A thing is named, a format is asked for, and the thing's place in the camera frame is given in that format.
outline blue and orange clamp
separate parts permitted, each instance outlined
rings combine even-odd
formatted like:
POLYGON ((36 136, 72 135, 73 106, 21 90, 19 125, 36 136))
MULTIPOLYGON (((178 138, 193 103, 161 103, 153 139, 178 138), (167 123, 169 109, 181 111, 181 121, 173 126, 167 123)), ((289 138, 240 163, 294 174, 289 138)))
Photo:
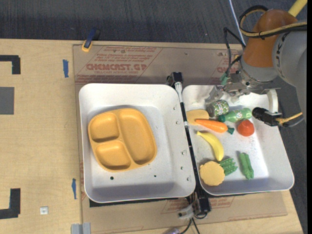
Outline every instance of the blue and orange clamp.
POLYGON ((92 30, 90 31, 87 40, 85 40, 81 46, 81 49, 84 52, 89 52, 92 46, 92 41, 93 40, 98 40, 99 35, 100 35, 100 30, 98 30, 97 28, 93 27, 92 30))

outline gray square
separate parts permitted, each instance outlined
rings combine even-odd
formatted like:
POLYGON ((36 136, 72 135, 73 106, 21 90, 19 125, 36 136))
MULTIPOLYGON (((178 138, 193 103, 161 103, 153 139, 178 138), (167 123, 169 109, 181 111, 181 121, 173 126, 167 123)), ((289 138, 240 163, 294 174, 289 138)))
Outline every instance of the gray square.
POLYGON ((0 87, 0 115, 14 114, 14 87, 0 87))

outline black corner marker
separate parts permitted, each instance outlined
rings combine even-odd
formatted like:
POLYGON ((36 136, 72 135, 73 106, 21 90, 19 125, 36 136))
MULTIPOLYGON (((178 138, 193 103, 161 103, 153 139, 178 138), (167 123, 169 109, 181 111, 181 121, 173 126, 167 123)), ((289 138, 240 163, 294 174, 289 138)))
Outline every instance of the black corner marker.
POLYGON ((20 75, 20 58, 19 56, 0 55, 0 61, 12 62, 12 74, 20 75))
POLYGON ((0 210, 0 219, 18 217, 20 214, 20 188, 11 189, 9 208, 0 210))

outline yellow banana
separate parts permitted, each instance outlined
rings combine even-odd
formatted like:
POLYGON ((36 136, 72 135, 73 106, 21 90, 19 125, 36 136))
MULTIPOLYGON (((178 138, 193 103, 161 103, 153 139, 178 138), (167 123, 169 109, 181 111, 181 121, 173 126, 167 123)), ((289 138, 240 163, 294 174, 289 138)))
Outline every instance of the yellow banana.
POLYGON ((224 149, 220 140, 212 133, 201 133, 198 131, 197 134, 202 136, 211 145, 216 160, 221 161, 224 156, 224 149))

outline green can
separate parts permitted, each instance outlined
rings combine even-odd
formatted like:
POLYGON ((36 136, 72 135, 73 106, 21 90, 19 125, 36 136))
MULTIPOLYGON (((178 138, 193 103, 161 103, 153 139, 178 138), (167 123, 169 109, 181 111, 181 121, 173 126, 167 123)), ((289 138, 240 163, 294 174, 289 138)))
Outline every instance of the green can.
POLYGON ((229 104, 225 100, 213 102, 207 108, 210 117, 225 115, 229 110, 229 104))

